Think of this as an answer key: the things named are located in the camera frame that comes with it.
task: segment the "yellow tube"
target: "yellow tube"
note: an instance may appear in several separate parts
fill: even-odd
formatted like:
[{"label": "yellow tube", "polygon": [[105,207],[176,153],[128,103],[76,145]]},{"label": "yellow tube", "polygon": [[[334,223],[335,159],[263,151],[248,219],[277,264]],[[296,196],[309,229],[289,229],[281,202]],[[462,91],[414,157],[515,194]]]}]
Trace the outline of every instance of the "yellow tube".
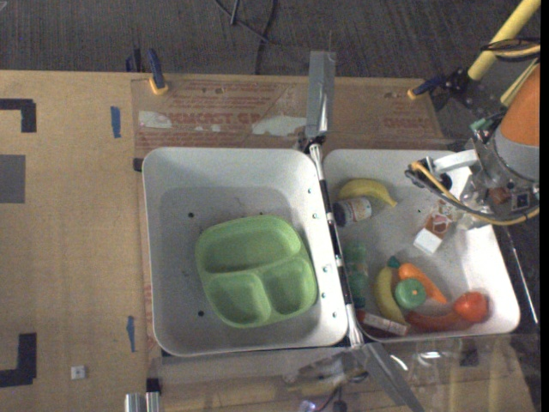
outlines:
[{"label": "yellow tube", "polygon": [[[540,6],[541,0],[522,0],[504,25],[501,26],[491,43],[501,41],[502,39],[515,38]],[[474,81],[480,81],[495,61],[496,56],[493,52],[483,51],[469,68],[469,78]]]}]

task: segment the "green divided plate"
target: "green divided plate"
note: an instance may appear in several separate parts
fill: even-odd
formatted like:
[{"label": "green divided plate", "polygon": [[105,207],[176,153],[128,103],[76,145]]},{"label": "green divided plate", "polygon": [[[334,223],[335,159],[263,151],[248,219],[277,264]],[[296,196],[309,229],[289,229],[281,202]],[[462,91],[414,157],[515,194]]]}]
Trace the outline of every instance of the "green divided plate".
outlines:
[{"label": "green divided plate", "polygon": [[259,215],[206,229],[196,266],[215,313],[235,328],[280,322],[317,300],[317,279],[303,240],[280,217]]}]

